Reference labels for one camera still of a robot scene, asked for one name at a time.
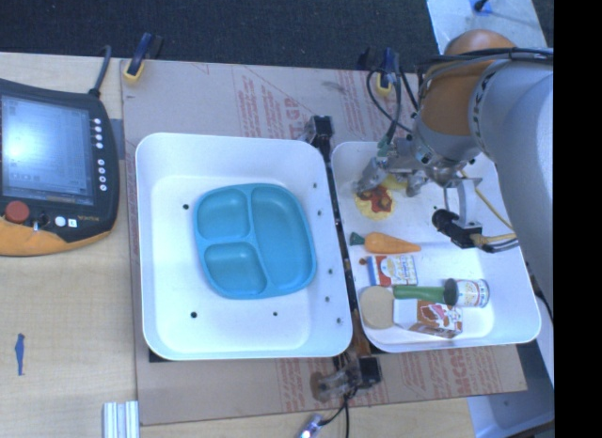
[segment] red button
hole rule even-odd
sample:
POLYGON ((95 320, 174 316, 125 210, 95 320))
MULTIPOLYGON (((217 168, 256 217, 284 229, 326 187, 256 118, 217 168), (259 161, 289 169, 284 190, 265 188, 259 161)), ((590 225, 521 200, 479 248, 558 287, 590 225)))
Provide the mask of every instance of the red button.
POLYGON ((29 217, 29 207, 22 201, 10 201, 4 213, 7 221, 22 224, 29 217))

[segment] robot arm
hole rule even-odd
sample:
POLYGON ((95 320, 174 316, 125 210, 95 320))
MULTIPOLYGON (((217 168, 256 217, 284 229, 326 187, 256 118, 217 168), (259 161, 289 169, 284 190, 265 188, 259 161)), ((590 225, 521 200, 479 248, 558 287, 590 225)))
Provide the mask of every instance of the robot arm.
MULTIPOLYGON (((552 59, 551 50, 516 49, 495 32, 462 34, 425 74, 411 139, 396 138, 356 183, 363 191, 393 174, 407 182, 409 196, 429 181, 457 187, 459 172, 484 153, 496 165, 506 211, 550 309, 552 59)), ((457 227, 467 221, 454 217, 457 227)))

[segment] display screen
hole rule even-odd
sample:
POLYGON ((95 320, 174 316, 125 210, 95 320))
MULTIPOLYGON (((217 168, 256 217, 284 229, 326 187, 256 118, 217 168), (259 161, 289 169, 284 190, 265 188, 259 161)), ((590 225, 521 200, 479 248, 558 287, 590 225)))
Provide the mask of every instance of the display screen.
POLYGON ((93 205, 87 110, 2 96, 4 196, 93 205))

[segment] table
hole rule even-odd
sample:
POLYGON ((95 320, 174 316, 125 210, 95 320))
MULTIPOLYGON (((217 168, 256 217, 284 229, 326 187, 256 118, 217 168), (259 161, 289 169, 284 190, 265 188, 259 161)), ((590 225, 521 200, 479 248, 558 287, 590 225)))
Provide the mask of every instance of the table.
MULTIPOLYGON (((102 59, 0 54, 0 78, 55 90, 87 92, 102 59)), ((122 118, 119 59, 101 87, 111 118, 122 118)), ((120 162, 122 181, 124 164, 120 162)), ((34 258, 0 258, 0 436, 102 436, 102 408, 136 400, 127 206, 105 239, 79 250, 34 258), (15 343, 23 334, 23 375, 15 343)), ((141 427, 150 437, 295 436, 307 413, 141 427)), ((320 433, 344 435, 344 416, 320 433)), ((426 437, 473 433, 465 399, 353 408, 350 436, 426 437)))

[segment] cardboard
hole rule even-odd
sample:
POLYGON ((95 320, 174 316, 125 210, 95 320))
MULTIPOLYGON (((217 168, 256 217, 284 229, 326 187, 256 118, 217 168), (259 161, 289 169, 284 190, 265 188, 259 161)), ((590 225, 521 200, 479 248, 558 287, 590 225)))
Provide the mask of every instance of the cardboard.
MULTIPOLYGON (((408 78, 415 86, 416 76, 408 78)), ((366 73, 147 61, 138 81, 122 78, 121 85, 141 424, 338 408, 338 399, 319 401, 310 387, 315 373, 334 372, 330 358, 168 362, 152 355, 142 335, 134 158, 150 133, 296 139, 312 116, 332 117, 333 148, 350 140, 378 141, 388 120, 370 100, 366 73)), ((407 95, 402 102, 409 125, 407 95)), ((385 103, 390 114, 394 105, 391 94, 385 103)), ((358 393, 352 407, 526 389, 514 345, 376 356, 383 381, 358 393)))

